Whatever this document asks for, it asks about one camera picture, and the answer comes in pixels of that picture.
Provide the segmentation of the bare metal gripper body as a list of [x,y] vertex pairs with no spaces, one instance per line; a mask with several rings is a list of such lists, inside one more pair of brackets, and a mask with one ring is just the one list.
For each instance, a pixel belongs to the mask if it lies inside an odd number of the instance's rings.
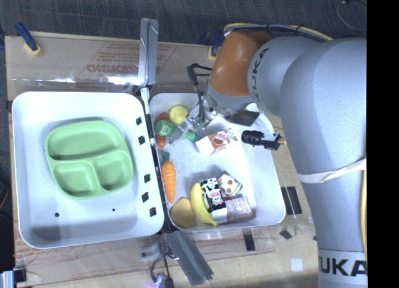
[[185,129],[193,132],[202,132],[215,119],[216,111],[213,108],[201,109],[197,103],[189,112],[184,121]]

